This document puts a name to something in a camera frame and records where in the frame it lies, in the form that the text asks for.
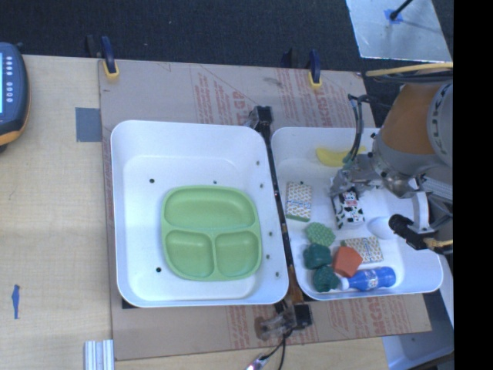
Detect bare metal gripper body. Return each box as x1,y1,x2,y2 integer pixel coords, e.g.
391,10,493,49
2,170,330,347
344,155,419,200

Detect cow print milk carton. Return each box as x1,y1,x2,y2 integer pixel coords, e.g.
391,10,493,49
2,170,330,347
331,187,366,230

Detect yellow banana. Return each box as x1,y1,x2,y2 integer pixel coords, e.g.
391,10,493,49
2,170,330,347
315,145,367,169

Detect orange patterned white carton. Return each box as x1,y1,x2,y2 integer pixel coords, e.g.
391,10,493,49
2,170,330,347
340,235,385,265
284,180,314,224

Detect white egg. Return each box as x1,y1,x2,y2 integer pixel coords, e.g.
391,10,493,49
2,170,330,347
366,216,397,241

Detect light green grapes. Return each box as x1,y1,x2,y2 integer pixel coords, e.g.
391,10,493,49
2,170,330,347
304,221,337,247

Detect thin black and white rod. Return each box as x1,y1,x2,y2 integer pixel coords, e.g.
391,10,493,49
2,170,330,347
263,127,300,306

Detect dark green broccoli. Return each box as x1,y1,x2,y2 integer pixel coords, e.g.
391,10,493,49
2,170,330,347
312,264,341,294
302,243,334,271

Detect blue and white bottle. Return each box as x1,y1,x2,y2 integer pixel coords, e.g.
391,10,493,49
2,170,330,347
338,266,397,293

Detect white plastic tray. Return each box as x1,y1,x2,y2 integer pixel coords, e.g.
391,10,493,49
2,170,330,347
109,119,290,309
270,126,444,302

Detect green divided plate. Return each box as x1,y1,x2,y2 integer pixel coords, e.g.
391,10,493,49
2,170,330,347
160,184,263,283

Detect brown cardboard board red print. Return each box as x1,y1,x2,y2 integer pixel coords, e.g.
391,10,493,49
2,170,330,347
97,59,434,362

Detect black cylinder on white bracket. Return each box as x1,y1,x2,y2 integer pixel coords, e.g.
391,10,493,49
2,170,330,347
387,190,439,251

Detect black block with thin wires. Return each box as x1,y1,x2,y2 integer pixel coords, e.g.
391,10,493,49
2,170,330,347
248,105,274,132
291,302,314,330

